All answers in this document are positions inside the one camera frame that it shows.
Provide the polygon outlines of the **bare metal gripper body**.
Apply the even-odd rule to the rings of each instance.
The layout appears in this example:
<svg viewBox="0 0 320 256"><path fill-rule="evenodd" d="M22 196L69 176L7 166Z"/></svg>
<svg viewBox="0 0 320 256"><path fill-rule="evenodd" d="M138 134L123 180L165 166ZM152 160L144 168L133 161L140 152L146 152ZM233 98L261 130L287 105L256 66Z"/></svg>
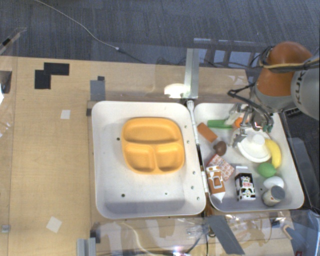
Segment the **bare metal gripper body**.
<svg viewBox="0 0 320 256"><path fill-rule="evenodd" d="M266 112L262 107L241 105L238 110L243 114L240 129L252 128L254 131L270 133L273 129L272 114Z"/></svg>

